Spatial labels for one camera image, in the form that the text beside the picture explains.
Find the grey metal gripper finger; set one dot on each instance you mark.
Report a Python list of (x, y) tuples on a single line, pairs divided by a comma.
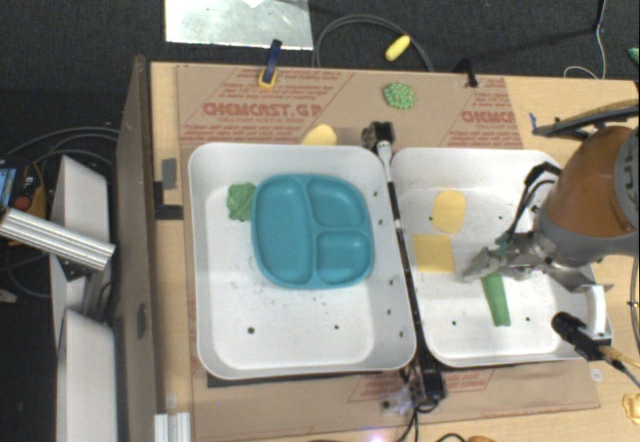
[(517, 273), (479, 264)]

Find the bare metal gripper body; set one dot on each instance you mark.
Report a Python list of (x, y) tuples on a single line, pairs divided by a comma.
[(525, 249)]

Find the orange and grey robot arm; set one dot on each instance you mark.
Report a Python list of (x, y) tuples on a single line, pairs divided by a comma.
[(582, 185)]

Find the green stick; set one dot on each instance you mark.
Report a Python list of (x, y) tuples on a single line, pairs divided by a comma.
[(497, 302)]

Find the yellow square cheese slice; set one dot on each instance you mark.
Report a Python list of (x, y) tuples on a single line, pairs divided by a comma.
[(433, 254)]

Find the yellow oval slice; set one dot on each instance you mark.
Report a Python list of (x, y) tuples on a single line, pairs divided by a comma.
[(450, 211), (320, 136)]

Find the white plastic tray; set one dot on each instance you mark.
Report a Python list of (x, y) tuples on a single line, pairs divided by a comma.
[(460, 340), (285, 330)]

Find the thin black and white rod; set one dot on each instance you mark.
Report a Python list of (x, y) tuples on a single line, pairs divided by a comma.
[(400, 230)]

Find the orange toy piece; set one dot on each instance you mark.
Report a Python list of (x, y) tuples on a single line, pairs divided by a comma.
[(481, 439)]

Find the yellow toy piece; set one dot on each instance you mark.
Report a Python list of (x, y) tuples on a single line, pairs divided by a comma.
[(633, 406)]

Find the teal divided plate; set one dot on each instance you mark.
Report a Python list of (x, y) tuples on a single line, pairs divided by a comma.
[(300, 230)]

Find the green dotted round disc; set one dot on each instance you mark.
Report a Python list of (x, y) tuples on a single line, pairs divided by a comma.
[(399, 96)]

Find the green toy piece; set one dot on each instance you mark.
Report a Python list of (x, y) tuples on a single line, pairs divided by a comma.
[(635, 56)]

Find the yellow corn cob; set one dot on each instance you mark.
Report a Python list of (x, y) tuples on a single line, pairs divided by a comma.
[(398, 48)]

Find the green lettuce leaf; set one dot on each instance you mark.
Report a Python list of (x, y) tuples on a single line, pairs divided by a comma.
[(240, 202)]

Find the brown cardboard board red print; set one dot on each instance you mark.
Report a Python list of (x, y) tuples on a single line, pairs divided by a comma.
[(280, 105)]

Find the black cylinder on white bracket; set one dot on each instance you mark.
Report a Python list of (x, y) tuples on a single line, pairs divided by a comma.
[(580, 332)]

